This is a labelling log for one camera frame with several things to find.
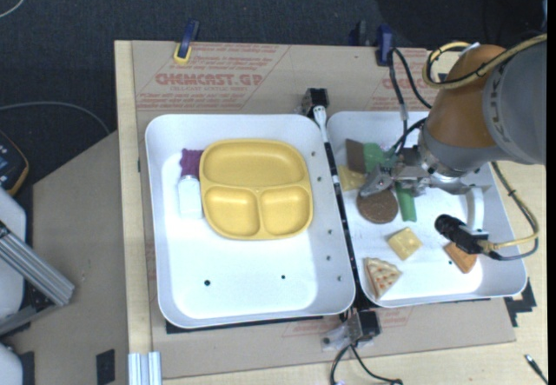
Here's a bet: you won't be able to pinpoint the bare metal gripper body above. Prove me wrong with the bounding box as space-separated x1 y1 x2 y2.
388 147 467 190

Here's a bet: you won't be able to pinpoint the green toy vegetable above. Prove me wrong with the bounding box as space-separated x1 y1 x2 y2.
394 183 419 223

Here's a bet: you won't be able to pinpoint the brown round biscuit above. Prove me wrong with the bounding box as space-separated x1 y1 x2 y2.
356 189 400 225

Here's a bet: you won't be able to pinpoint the yellow cheese wedge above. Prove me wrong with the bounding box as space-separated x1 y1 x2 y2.
387 226 424 262
337 164 367 192

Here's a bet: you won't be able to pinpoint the light green toy piece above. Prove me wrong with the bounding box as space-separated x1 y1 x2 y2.
363 143 394 172

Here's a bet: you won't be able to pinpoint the brown chocolate piece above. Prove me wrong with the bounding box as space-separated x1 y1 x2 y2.
345 138 368 174

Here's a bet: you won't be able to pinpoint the thin black and white rod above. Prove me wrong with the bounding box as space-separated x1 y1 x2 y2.
313 106 362 311

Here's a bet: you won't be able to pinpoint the pizza slice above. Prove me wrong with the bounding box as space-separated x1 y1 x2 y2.
362 256 403 302

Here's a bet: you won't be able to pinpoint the white plastic tray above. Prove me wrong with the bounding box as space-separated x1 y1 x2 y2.
325 110 528 309
144 113 357 329

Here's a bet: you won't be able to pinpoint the yellow divided plate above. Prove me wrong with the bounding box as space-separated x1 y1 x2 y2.
198 138 314 241

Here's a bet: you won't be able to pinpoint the brown cardboard board, red print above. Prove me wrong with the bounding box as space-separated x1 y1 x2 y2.
129 40 518 380

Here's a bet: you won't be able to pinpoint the white bottle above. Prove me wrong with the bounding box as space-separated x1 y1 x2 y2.
176 174 204 220

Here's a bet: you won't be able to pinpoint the purple grapes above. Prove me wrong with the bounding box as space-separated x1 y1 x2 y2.
180 148 206 175

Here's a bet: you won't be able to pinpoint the black cylinder on white bracket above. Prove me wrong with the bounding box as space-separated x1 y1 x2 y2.
434 185 491 255

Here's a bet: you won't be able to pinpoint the black block with thin wires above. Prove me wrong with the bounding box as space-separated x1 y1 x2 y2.
321 309 383 352
301 87 330 116

